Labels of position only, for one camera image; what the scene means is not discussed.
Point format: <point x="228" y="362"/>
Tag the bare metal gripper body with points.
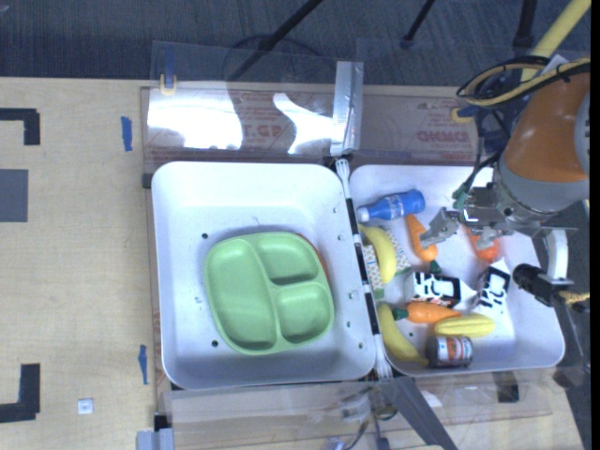
<point x="487" y="209"/>

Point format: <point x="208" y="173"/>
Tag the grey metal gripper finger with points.
<point x="487" y="238"/>
<point x="440" y="228"/>

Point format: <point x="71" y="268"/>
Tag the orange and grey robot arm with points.
<point x="544" y="134"/>

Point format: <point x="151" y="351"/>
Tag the orange carrot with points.
<point x="417" y="235"/>
<point x="487" y="253"/>
<point x="431" y="312"/>

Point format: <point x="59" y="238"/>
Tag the blue bottle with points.
<point x="398" y="204"/>

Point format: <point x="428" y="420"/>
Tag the black and white carton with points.
<point x="436" y="286"/>
<point x="494" y="289"/>

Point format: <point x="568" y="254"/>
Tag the yellow banana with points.
<point x="385" y="256"/>
<point x="396" y="338"/>

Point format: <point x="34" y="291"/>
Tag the patterned white packet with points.
<point x="373" y="274"/>

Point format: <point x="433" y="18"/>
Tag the yellow corn cob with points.
<point x="464" y="326"/>

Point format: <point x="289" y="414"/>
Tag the white plastic tray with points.
<point x="197" y="204"/>
<point x="515" y="345"/>

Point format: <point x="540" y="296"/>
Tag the small can orange label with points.
<point x="450" y="350"/>

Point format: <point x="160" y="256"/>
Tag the green divided plate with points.
<point x="244" y="293"/>

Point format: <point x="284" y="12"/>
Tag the black cylinder on white bracket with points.
<point x="536" y="281"/>

